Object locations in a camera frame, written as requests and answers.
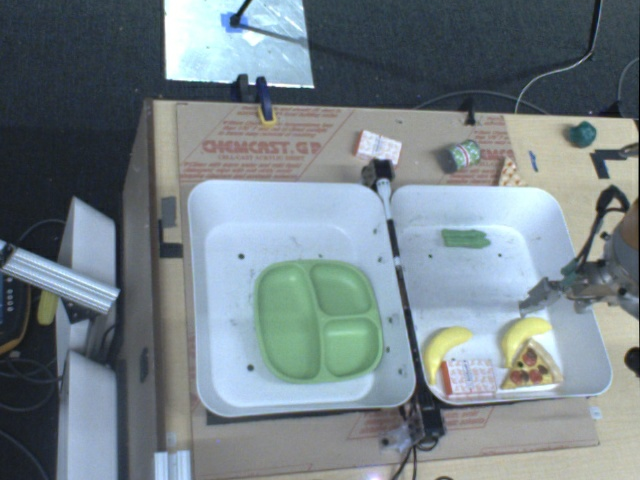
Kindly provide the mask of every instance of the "dark background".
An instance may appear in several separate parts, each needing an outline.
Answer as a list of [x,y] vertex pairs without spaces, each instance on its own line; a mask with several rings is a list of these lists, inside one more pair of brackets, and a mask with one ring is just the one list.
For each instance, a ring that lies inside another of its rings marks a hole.
[[[411,108],[466,89],[517,96],[535,75],[586,52],[594,1],[303,0],[316,88],[272,97]],[[541,80],[525,99],[553,114],[606,111],[622,69],[638,56],[639,17],[640,0],[604,0],[593,58]],[[165,80],[163,41],[163,0],[0,0],[0,238],[15,241],[35,222],[65,218],[73,195],[117,221],[142,99],[229,99],[226,86]],[[625,115],[637,117],[637,64],[621,96]],[[475,102],[480,111],[513,111],[498,98]],[[55,257],[59,232],[43,227],[25,246]],[[49,362],[52,330],[31,325],[20,350]],[[36,400],[43,391],[0,378],[1,401],[16,393]],[[26,415],[0,410],[0,429],[52,478],[56,427],[55,399]],[[0,478],[36,477],[0,437]]]

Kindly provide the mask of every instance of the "green plate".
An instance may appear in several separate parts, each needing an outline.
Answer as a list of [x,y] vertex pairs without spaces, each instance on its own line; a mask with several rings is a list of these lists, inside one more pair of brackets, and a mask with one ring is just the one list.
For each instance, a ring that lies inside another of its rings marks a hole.
[[254,313],[262,358],[277,377],[297,383],[352,379],[382,357],[373,288],[349,263],[275,263],[255,284]]

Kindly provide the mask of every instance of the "toy banana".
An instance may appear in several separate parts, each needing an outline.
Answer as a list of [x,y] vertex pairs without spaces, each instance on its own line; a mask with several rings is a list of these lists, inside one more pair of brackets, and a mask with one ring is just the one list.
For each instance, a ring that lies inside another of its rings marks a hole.
[[516,320],[502,337],[502,353],[504,354],[505,366],[511,368],[514,356],[526,340],[531,336],[543,334],[551,329],[551,324],[542,318],[529,317]]
[[466,327],[448,327],[439,331],[424,351],[424,365],[429,374],[429,383],[435,384],[436,373],[442,364],[444,355],[457,345],[468,341],[473,333]]

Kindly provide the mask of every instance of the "can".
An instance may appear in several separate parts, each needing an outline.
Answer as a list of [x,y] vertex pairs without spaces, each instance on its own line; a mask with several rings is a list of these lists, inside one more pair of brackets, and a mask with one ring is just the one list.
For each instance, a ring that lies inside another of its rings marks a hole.
[[449,174],[479,163],[480,146],[475,140],[467,139],[442,150],[438,157],[442,169]]

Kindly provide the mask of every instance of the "teal round object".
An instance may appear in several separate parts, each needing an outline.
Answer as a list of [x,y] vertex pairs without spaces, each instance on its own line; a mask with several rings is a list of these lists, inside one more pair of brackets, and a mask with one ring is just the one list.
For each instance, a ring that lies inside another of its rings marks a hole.
[[582,121],[578,126],[574,126],[569,130],[569,142],[579,148],[586,148],[593,144],[593,141],[596,140],[596,135],[595,127],[586,121]]

